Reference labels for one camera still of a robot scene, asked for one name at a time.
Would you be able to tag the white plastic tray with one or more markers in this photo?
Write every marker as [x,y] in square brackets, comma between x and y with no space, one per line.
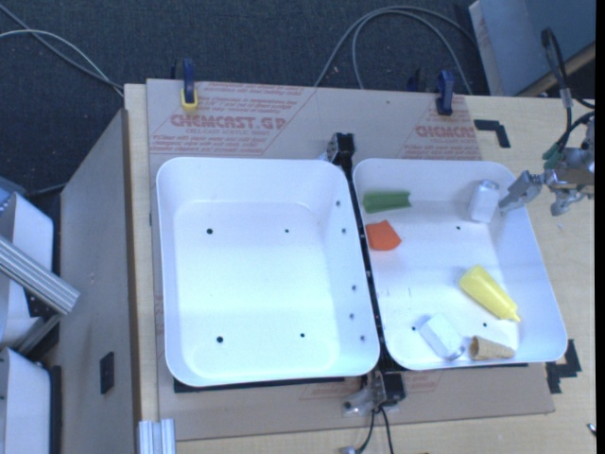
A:
[439,263]
[264,272]

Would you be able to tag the orange toy food piece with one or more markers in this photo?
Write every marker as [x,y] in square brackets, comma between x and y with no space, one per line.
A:
[382,236]

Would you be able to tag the thin black rod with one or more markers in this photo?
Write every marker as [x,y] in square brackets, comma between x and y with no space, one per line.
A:
[369,272]

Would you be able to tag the brown cardboard board red print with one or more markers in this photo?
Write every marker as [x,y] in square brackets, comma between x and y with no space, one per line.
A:
[293,121]

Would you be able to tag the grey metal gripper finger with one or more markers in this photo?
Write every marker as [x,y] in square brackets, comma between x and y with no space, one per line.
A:
[522,189]
[565,201]

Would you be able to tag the yellow squeeze bottle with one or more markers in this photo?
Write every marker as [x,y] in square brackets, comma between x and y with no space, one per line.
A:
[487,291]

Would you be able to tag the white and silver carton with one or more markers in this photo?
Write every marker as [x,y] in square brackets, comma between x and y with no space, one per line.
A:
[440,336]

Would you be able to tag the green toy vegetable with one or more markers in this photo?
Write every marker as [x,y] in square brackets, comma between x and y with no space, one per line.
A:
[385,201]

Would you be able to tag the tan ice cream cone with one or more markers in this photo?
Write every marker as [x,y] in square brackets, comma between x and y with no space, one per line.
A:
[489,348]

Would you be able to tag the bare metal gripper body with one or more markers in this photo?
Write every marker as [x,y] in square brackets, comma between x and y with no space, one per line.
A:
[576,170]

